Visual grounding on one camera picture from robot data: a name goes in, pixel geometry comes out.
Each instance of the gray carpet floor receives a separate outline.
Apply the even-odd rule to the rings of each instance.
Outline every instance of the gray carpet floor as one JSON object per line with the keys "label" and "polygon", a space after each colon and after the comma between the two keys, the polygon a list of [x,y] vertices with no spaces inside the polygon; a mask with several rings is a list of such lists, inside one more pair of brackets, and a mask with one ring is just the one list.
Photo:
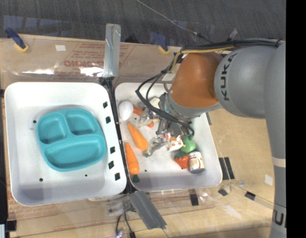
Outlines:
{"label": "gray carpet floor", "polygon": [[[286,39],[286,0],[0,0],[0,38],[18,33],[103,40],[105,25],[121,25],[121,41],[202,45],[236,39]],[[194,32],[203,36],[197,37]],[[0,223],[6,190],[0,106]]]}

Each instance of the turquoise plate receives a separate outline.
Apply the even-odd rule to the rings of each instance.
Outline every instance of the turquoise plate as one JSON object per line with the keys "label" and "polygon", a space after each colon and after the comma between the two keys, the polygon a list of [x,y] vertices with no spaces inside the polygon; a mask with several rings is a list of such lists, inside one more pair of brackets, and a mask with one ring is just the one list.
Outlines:
{"label": "turquoise plate", "polygon": [[39,119],[36,132],[45,161],[57,171],[86,168],[107,152],[98,121],[84,109],[49,113]]}

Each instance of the white can with label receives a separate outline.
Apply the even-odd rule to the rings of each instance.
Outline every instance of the white can with label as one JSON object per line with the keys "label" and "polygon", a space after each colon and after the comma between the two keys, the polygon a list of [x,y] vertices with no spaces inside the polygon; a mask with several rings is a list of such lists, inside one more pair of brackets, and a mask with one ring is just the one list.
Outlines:
{"label": "white can with label", "polygon": [[190,152],[188,153],[188,156],[188,165],[190,172],[192,172],[193,174],[197,174],[205,170],[202,155],[200,152]]}

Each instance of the orange carrot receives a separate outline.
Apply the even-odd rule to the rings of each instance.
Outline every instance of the orange carrot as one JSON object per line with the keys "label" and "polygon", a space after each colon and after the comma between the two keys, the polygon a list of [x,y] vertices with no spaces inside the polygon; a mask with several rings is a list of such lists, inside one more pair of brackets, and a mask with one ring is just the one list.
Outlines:
{"label": "orange carrot", "polygon": [[[143,109],[133,105],[133,113],[140,116],[143,113]],[[150,128],[154,127],[154,122],[152,121],[147,126]]]}
{"label": "orange carrot", "polygon": [[148,148],[148,141],[146,138],[129,122],[127,123],[127,127],[131,136],[137,146],[138,149],[145,151]]}
{"label": "orange carrot", "polygon": [[133,152],[133,149],[131,148],[128,142],[125,143],[125,153],[126,153],[126,162],[127,162],[129,173],[131,175],[137,175],[139,172],[139,164]]}

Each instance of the white ball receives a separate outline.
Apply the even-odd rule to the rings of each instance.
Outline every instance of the white ball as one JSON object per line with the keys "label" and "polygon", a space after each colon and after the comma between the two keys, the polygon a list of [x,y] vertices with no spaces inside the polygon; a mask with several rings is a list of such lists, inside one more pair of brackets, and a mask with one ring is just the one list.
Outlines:
{"label": "white ball", "polygon": [[129,101],[123,101],[119,105],[119,115],[122,121],[129,119],[133,113],[133,104]]}

